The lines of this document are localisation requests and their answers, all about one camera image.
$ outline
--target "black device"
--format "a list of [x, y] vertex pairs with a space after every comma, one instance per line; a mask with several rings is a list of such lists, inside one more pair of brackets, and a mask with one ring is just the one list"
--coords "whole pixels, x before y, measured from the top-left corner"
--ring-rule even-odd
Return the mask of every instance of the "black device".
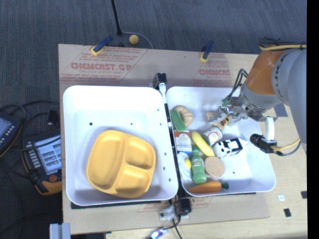
[[0, 157], [10, 149], [21, 131], [21, 121], [0, 112]]
[[32, 184], [41, 195], [62, 191], [60, 129], [23, 140], [23, 164]]
[[272, 146], [277, 146], [277, 142], [275, 140], [267, 140], [262, 135], [256, 133], [250, 136], [250, 141], [253, 145], [260, 148], [260, 150], [265, 153], [274, 153]]

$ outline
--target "banana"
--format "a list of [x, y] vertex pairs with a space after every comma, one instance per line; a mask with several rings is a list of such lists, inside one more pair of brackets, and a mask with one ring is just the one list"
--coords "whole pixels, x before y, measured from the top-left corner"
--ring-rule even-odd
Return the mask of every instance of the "banana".
[[213, 149], [198, 132], [192, 131], [191, 139], [206, 156], [215, 156]]

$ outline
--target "black cable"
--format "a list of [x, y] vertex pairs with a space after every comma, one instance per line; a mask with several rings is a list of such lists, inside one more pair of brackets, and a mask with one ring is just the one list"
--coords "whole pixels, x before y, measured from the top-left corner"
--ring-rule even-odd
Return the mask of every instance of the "black cable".
[[19, 177], [20, 179], [23, 179], [23, 180], [25, 180], [25, 181], [27, 181], [27, 182], [30, 182], [30, 179], [29, 179], [28, 177], [24, 177], [23, 175], [20, 175], [20, 174], [16, 173], [15, 171], [13, 171], [13, 168], [14, 168], [20, 161], [21, 161], [21, 158], [19, 158], [19, 159], [17, 160], [17, 162], [16, 162], [15, 164], [13, 164], [12, 167], [9, 167], [9, 166], [6, 165], [6, 164], [2, 164], [2, 166], [6, 166], [7, 171], [10, 172], [11, 174], [13, 174], [13, 175], [15, 175], [15, 176]]
[[3, 107], [1, 107], [0, 108], [0, 111], [2, 110], [2, 109], [6, 109], [6, 108], [9, 108], [9, 107], [12, 107], [12, 106], [14, 106], [14, 107], [16, 107], [13, 111], [11, 111], [10, 113], [7, 113], [8, 115], [10, 115], [10, 116], [12, 116], [12, 114], [15, 112], [15, 111], [17, 111], [17, 110], [22, 110], [23, 111], [23, 117], [22, 117], [22, 119], [21, 119], [21, 123], [23, 123], [25, 120], [26, 120], [26, 110], [25, 110], [25, 108], [23, 107], [23, 106], [20, 106], [20, 105], [15, 105], [15, 104], [12, 104], [12, 105], [7, 105], [7, 106], [3, 106]]
[[179, 224], [179, 222], [180, 222], [180, 215], [178, 215], [177, 217], [178, 217], [178, 219], [177, 219], [176, 223], [175, 223], [175, 221], [173, 219], [173, 224], [174, 224], [173, 226], [168, 227], [168, 228], [163, 228], [163, 230], [168, 230], [168, 229], [172, 229], [172, 228], [176, 227]]
[[236, 91], [236, 89], [242, 85], [243, 77], [247, 78], [247, 76], [248, 76], [248, 73], [245, 71], [245, 69], [241, 68], [237, 74], [233, 89], [226, 98], [229, 99], [233, 95], [233, 93]]
[[177, 234], [178, 234], [179, 238], [180, 238], [180, 239], [183, 239], [183, 238], [181, 237], [181, 235], [180, 235], [180, 233], [179, 233], [178, 229], [177, 229], [177, 223], [175, 224], [174, 219], [173, 219], [172, 221], [173, 221], [173, 224], [174, 224], [175, 230], [176, 230], [176, 232], [177, 232]]
[[[39, 116], [42, 116], [42, 115], [48, 115], [49, 113], [48, 112], [44, 112], [44, 113], [38, 113], [38, 114], [35, 114], [33, 115], [31, 118], [29, 118], [28, 120], [25, 121], [24, 125], [23, 125], [23, 128], [22, 129], [25, 129], [27, 124], [30, 123], [33, 119], [35, 119], [36, 117], [39, 117]], [[47, 142], [47, 143], [44, 143], [44, 144], [41, 144], [41, 145], [38, 145], [38, 146], [34, 146], [34, 147], [30, 147], [30, 148], [22, 148], [22, 149], [14, 149], [14, 148], [11, 148], [9, 149], [10, 151], [13, 151], [13, 152], [23, 152], [23, 151], [29, 151], [29, 150], [34, 150], [36, 148], [39, 148], [39, 147], [43, 147], [43, 146], [46, 146], [46, 145], [49, 145], [57, 140], [61, 139], [61, 137], [57, 137], [55, 138], [54, 140], [50, 141], [50, 142]]]
[[33, 104], [37, 104], [37, 103], [51, 103], [51, 104], [56, 104], [56, 105], [60, 105], [60, 103], [58, 101], [53, 101], [53, 100], [37, 100], [37, 101], [31, 101], [28, 103], [23, 104], [22, 106], [29, 106], [29, 105], [33, 105]]
[[28, 216], [28, 215], [31, 215], [31, 214], [34, 214], [34, 213], [42, 213], [42, 212], [43, 212], [42, 210], [36, 210], [36, 211], [30, 211], [30, 212], [21, 214], [19, 217], [15, 218], [15, 219], [14, 219], [13, 221], [11, 221], [8, 225], [6, 225], [5, 228], [0, 231], [0, 234], [2, 234], [6, 229], [8, 229], [9, 227], [11, 227], [14, 223], [16, 223], [16, 222], [19, 221], [20, 219], [24, 218], [25, 216]]
[[[20, 131], [20, 135], [21, 135], [21, 138], [20, 138], [20, 146], [23, 146], [23, 131], [25, 130], [26, 126], [28, 125], [28, 123], [30, 123], [33, 119], [35, 119], [36, 117], [39, 117], [39, 116], [42, 116], [42, 115], [48, 115], [49, 113], [48, 112], [44, 112], [44, 113], [38, 113], [38, 114], [35, 114], [33, 115], [31, 118], [29, 118], [28, 120], [26, 120], [23, 125], [22, 125], [22, 129]], [[15, 150], [14, 148], [11, 148], [10, 150], [12, 150], [13, 152], [20, 152], [18, 150]]]
[[[0, 166], [1, 166], [1, 169], [3, 170], [4, 177], [8, 180], [9, 184], [12, 186], [13, 190], [15, 191], [15, 193], [16, 193], [18, 199], [19, 199], [20, 206], [21, 206], [21, 212], [23, 213], [23, 204], [22, 204], [22, 198], [21, 198], [21, 196], [20, 196], [20, 193], [19, 193], [18, 189], [16, 188], [16, 186], [15, 186], [15, 185], [13, 184], [13, 182], [11, 181], [11, 179], [10, 179], [10, 177], [8, 176], [7, 172], [5, 171], [5, 169], [4, 169], [5, 167], [4, 167], [4, 165], [2, 164], [2, 162], [0, 162]], [[10, 227], [12, 224], [14, 224], [14, 223], [17, 222], [18, 220], [20, 220], [20, 216], [19, 216], [17, 219], [13, 220], [14, 222], [9, 223], [4, 229], [2, 229], [2, 230], [0, 231], [0, 234], [2, 234], [2, 233], [3, 233], [8, 227]]]

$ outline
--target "yellow ball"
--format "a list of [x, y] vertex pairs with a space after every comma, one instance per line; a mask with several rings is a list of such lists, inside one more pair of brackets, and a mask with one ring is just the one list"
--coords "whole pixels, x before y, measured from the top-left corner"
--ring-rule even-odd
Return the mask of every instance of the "yellow ball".
[[139, 42], [139, 37], [136, 34], [132, 34], [129, 41], [132, 45], [135, 45]]

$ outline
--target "black pole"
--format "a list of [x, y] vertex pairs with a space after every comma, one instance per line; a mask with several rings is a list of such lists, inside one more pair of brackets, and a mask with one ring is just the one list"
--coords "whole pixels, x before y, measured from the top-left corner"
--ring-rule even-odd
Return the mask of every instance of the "black pole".
[[115, 17], [115, 24], [116, 24], [117, 34], [121, 35], [122, 34], [122, 30], [120, 28], [120, 22], [119, 22], [118, 14], [116, 12], [115, 1], [111, 0], [111, 3], [112, 3], [112, 8], [113, 8], [114, 17]]

